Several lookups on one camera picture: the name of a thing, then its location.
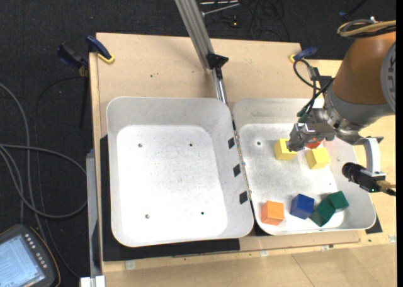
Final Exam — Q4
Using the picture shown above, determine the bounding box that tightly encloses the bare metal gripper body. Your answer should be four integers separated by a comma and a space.
292, 108, 363, 145

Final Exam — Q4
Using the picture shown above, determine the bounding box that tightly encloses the yellow cube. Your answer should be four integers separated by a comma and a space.
305, 147, 332, 171
273, 138, 298, 162

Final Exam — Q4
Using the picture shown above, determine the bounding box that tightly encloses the white plastic tray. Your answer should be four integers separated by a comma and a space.
232, 98, 378, 237
106, 96, 255, 248

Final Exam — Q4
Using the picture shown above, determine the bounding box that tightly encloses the blue cube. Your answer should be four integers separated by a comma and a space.
289, 193, 315, 220

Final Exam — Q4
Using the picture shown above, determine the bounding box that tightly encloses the green cube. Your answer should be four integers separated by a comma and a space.
308, 199, 337, 228
327, 190, 350, 211

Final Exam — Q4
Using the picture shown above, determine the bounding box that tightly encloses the orange cube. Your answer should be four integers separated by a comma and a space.
260, 200, 286, 227

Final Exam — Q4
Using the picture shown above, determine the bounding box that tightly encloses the pale wood board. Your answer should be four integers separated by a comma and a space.
95, 32, 362, 273

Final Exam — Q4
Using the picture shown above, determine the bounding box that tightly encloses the black cylinder on white bracket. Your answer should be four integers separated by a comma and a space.
341, 136, 387, 193

